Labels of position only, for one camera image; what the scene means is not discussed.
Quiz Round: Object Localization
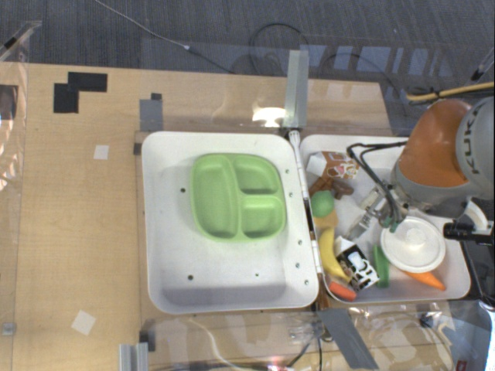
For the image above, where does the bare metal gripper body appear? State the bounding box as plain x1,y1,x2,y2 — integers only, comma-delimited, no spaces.
370,185,410,228

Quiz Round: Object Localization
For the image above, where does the tan toy bread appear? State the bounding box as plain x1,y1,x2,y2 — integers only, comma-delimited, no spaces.
312,210,339,232

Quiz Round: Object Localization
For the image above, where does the black and white carton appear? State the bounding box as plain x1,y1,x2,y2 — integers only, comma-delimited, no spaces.
333,235,381,293

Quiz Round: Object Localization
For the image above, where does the yellow banana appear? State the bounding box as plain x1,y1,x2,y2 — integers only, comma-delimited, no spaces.
317,226,351,282

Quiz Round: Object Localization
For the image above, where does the green ball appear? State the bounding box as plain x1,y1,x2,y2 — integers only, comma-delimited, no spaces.
310,190,336,218

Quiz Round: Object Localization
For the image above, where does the brown toy biscuit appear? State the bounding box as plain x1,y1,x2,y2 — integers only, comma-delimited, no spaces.
309,176,355,202

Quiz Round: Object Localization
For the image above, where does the white bowl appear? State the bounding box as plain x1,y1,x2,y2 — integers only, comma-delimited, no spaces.
380,216,447,274

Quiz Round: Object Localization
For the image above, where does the green pea pod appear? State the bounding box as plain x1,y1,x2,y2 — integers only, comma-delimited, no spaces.
372,243,391,289

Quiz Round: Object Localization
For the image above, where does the brown and white carton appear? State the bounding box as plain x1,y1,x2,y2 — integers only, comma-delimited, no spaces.
306,151,361,182

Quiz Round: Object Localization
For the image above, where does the short orange carrot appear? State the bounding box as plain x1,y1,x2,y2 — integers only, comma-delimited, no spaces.
328,281,358,302

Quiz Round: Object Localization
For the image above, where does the long orange carrot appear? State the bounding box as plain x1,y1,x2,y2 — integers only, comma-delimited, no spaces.
401,269,447,292

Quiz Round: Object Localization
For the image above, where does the white plastic tray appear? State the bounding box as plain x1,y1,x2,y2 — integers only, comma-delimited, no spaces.
299,133,473,305
141,131,320,315

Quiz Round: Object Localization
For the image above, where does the green divided plate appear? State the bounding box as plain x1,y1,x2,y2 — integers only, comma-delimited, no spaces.
189,152,288,243

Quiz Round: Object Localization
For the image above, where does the black cylinder on white bracket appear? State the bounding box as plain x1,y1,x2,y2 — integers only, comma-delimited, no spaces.
442,199,495,247

